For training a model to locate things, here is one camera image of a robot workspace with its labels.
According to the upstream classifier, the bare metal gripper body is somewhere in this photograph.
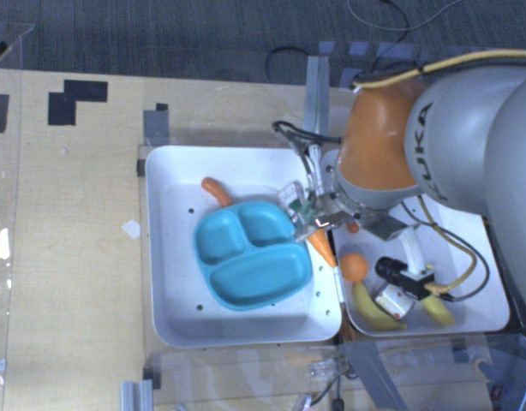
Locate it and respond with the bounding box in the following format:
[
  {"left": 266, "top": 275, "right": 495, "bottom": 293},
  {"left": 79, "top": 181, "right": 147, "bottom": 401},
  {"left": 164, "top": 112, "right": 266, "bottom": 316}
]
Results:
[{"left": 313, "top": 189, "right": 362, "bottom": 232}]

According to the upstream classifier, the orange carrot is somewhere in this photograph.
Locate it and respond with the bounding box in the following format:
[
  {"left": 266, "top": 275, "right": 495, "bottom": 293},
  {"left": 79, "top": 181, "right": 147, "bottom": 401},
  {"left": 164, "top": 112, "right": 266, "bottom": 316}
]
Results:
[{"left": 306, "top": 228, "right": 338, "bottom": 269}]

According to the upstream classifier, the orange fruit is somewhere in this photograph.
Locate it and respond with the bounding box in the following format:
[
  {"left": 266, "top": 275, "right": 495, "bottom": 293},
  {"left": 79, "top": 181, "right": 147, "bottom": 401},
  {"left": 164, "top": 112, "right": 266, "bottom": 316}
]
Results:
[{"left": 339, "top": 252, "right": 370, "bottom": 283}]

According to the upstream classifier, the thin black and white rod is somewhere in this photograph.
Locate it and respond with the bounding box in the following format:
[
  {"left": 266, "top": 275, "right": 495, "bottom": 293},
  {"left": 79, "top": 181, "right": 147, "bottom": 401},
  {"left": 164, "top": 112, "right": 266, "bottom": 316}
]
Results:
[{"left": 330, "top": 264, "right": 348, "bottom": 316}]

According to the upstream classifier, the blue divided plate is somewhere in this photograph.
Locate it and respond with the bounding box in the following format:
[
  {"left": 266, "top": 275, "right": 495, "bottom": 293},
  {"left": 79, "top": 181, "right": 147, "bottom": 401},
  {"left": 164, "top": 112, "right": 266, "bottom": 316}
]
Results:
[{"left": 192, "top": 200, "right": 314, "bottom": 313}]

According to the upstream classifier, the orange sausage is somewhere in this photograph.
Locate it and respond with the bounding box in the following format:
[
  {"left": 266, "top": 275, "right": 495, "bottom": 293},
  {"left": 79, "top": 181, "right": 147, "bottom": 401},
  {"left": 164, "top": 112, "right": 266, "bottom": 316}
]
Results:
[{"left": 200, "top": 176, "right": 235, "bottom": 208}]

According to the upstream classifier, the yellow banana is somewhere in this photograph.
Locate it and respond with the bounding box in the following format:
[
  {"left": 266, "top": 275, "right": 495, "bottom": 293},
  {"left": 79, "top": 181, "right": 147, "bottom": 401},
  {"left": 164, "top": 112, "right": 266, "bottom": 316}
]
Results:
[
  {"left": 352, "top": 281, "right": 408, "bottom": 332},
  {"left": 421, "top": 295, "right": 457, "bottom": 327}
]

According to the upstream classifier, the white plastic tray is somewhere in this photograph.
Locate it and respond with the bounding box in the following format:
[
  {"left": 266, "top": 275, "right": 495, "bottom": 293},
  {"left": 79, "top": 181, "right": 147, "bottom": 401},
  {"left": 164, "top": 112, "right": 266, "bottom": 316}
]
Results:
[
  {"left": 144, "top": 145, "right": 344, "bottom": 349},
  {"left": 331, "top": 147, "right": 512, "bottom": 338}
]

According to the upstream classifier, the black cylinder on white bracket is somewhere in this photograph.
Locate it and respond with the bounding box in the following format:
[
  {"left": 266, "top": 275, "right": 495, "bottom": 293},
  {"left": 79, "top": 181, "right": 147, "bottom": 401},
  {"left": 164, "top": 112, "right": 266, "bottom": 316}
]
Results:
[{"left": 374, "top": 224, "right": 436, "bottom": 303}]

